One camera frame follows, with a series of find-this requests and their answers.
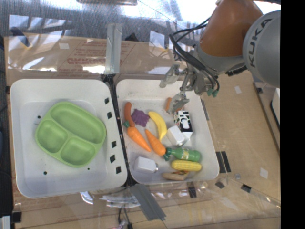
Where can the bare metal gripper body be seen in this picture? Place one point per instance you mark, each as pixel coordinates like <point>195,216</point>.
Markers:
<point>200,82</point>

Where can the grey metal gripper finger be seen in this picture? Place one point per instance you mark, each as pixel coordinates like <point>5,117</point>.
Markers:
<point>169,76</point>
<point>179,102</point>

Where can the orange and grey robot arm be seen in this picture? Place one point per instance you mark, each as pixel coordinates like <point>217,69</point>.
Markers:
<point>228,30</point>

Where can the orange sausage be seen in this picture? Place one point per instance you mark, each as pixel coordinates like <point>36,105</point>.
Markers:
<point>128,113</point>
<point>168,103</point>

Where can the black and white milk carton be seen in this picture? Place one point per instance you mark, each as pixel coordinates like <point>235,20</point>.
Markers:
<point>184,124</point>

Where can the white plastic tray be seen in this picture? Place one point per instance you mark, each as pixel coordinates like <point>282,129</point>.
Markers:
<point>147,92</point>
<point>28,132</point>

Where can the yellow banana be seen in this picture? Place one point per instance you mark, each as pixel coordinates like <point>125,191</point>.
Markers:
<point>160,124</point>

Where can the purple grapes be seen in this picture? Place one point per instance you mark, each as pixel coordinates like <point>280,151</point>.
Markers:
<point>140,117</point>

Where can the green bottle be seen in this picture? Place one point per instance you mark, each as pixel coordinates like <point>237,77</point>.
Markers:
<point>186,154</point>

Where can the orange carrot with green top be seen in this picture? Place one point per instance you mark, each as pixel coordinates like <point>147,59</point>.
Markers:
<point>137,137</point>

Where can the yellow corn cob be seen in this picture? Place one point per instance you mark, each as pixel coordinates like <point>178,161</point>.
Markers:
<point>186,165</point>

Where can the pizza slice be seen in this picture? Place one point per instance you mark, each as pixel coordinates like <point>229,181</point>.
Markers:
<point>175,176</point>

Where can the brown cardboard board red print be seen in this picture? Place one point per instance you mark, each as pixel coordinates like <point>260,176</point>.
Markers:
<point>78,56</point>

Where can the green divided plate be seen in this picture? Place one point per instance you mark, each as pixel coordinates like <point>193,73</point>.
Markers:
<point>71,132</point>

